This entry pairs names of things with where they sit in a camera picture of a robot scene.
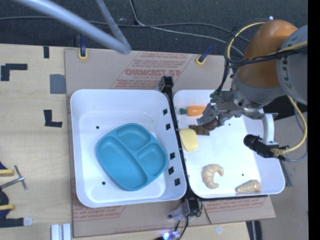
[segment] wooden table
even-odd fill
[[[28,65],[27,70],[11,70],[9,81],[0,81],[0,161],[9,169],[17,165],[28,188],[16,183],[3,190],[16,206],[7,219],[31,217],[32,225],[1,228],[0,236],[49,240],[51,225],[72,224],[67,101],[65,94],[50,92],[50,75],[65,74],[64,47],[50,47],[49,58],[44,58],[42,46],[1,44],[0,65],[5,64]],[[44,110],[52,110],[52,121],[62,127],[45,126]],[[0,177],[0,185],[16,178]],[[81,239],[159,236],[155,230]],[[249,240],[249,235],[246,223],[237,222],[188,227],[182,239]]]

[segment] black connector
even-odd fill
[[[251,134],[248,134],[244,137],[243,143],[246,145],[249,149],[255,151],[258,155],[264,157],[264,158],[274,158],[275,154],[271,151],[271,149],[278,148],[278,144],[265,144],[261,142],[263,139],[259,136],[254,136]]]

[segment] black hole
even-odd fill
[[[174,180],[174,185],[175,186],[178,186],[180,184],[180,179],[179,178],[176,178],[175,180]]]
[[[168,169],[169,175],[171,175],[174,171],[175,171],[175,170],[174,170],[174,167],[173,167],[173,166],[170,167],[170,168]]]

